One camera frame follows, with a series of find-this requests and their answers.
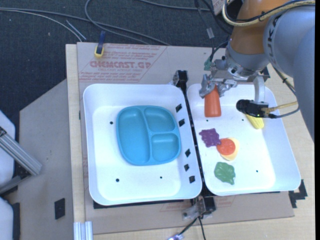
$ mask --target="wooden edge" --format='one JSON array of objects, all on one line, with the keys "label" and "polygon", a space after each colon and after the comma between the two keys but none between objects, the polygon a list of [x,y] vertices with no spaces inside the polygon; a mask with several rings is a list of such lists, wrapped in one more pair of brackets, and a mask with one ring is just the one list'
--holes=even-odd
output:
[{"label": "wooden edge", "polygon": [[84,223],[86,221],[86,210],[81,145],[81,122],[79,120],[80,102],[77,45],[66,44],[65,51],[69,109],[73,221]]}]

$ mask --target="red tomato slice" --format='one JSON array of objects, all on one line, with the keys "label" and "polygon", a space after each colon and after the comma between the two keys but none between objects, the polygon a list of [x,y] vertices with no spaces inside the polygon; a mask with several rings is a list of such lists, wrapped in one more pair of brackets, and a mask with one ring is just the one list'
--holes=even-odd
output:
[{"label": "red tomato slice", "polygon": [[216,145],[216,149],[221,155],[231,155],[236,150],[236,144],[229,138],[220,139],[221,144]]}]

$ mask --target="wooden table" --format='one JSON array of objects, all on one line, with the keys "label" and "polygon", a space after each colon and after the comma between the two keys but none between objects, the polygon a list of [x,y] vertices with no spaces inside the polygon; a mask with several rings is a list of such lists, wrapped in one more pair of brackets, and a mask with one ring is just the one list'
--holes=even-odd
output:
[{"label": "wooden table", "polygon": [[[66,45],[66,70],[68,86],[68,107],[70,127],[70,148],[72,166],[72,193],[74,222],[86,221],[83,183],[81,124],[79,120],[79,82],[77,45]],[[271,78],[266,86],[273,92],[277,104],[295,101],[291,91],[271,69]],[[204,225],[207,240],[312,240],[316,239],[315,229],[315,145],[308,133],[300,112],[284,117],[283,123],[291,144],[295,159],[304,180],[307,191],[305,200],[297,201],[294,217],[254,220]],[[132,232],[119,232],[94,235],[95,240],[165,240],[180,232],[183,228],[164,228]],[[202,239],[201,227],[192,226],[184,234],[185,239]]]}]

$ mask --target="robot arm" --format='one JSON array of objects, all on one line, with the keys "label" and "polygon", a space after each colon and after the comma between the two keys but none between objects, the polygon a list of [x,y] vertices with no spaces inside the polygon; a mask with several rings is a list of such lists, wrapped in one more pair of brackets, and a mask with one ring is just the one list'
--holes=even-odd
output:
[{"label": "robot arm", "polygon": [[207,98],[215,86],[219,96],[240,82],[255,86],[254,100],[240,100],[239,111],[254,117],[265,113],[268,103],[263,69],[271,63],[293,78],[295,95],[314,141],[315,0],[245,0],[225,49],[225,56],[207,61],[199,95]]}]

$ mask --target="blue plate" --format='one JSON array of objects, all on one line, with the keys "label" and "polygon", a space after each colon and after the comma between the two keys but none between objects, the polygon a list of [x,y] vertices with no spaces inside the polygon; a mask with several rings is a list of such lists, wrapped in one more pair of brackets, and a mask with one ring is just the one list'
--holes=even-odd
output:
[{"label": "blue plate", "polygon": [[136,166],[160,165],[181,152],[177,122],[160,106],[129,106],[116,118],[116,137],[123,158]]}]

